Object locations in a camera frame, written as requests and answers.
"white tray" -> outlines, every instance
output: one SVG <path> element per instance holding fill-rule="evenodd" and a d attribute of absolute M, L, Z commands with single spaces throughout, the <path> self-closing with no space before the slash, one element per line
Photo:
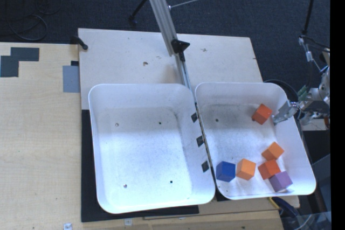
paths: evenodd
<path fill-rule="evenodd" d="M 287 101 L 283 89 L 273 83 L 209 82 L 199 84 L 195 95 L 213 168 L 221 161 L 237 164 L 242 158 L 257 164 L 250 180 L 216 180 L 223 196 L 247 199 L 314 192 L 315 177 L 294 118 L 276 126 L 271 117 L 263 125 L 251 119 L 261 103 L 272 109 L 272 115 L 277 114 Z M 287 171 L 293 182 L 284 193 L 276 193 L 257 169 L 265 161 L 261 153 L 274 141 L 285 151 L 277 159 L 279 168 Z"/>
<path fill-rule="evenodd" d="M 215 183 L 192 92 L 176 83 L 89 92 L 96 193 L 109 213 L 205 204 Z"/>

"blue cube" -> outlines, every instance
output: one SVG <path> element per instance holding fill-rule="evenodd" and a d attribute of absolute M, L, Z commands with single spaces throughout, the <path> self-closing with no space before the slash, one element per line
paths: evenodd
<path fill-rule="evenodd" d="M 216 167 L 216 178 L 218 180 L 230 182 L 235 178 L 236 165 L 222 161 Z"/>

